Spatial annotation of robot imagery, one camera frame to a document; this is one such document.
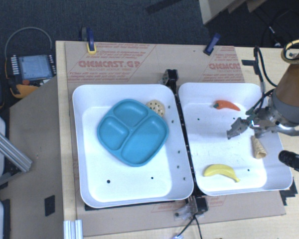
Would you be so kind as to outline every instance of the black floor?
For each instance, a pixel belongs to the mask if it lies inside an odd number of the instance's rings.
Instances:
[[[268,0],[253,13],[243,4],[206,25],[198,0],[0,0],[0,68],[8,38],[29,26],[46,31],[53,43],[79,40],[81,27],[87,26],[101,42],[205,45],[218,32],[219,45],[275,47],[299,38],[299,0]],[[42,32],[28,30],[15,35],[6,52],[48,49]]]

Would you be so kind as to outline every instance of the blue clamp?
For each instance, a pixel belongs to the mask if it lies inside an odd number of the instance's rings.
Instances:
[[[210,56],[210,54],[214,50],[214,46],[219,41],[219,39],[220,39],[220,34],[219,33],[215,33],[213,39],[210,41],[210,43],[204,49],[204,53],[207,54],[208,56]]]
[[[90,29],[89,27],[86,28],[86,34],[87,34],[87,40],[88,40],[88,43],[87,43],[88,52],[90,55],[95,55],[96,44],[94,42],[92,29]]]

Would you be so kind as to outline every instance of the toy banana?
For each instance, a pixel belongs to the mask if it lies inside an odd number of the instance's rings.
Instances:
[[[212,176],[215,174],[225,175],[229,178],[234,179],[236,182],[239,182],[240,179],[237,178],[235,171],[232,167],[223,164],[214,164],[208,166],[204,171],[204,176]]]

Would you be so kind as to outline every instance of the banana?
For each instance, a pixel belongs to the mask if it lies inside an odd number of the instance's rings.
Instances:
[[[237,178],[235,171],[232,167],[223,164],[214,164],[208,166],[204,171],[204,176],[212,176],[215,174],[221,174],[229,178],[234,179],[236,182],[239,182],[240,179]]]

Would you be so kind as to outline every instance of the red chili pepper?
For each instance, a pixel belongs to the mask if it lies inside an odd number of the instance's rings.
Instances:
[[[236,111],[240,111],[239,107],[235,104],[233,104],[230,101],[226,101],[226,100],[217,100],[214,104],[214,108],[220,110],[223,108],[229,108],[229,109],[233,109]]]

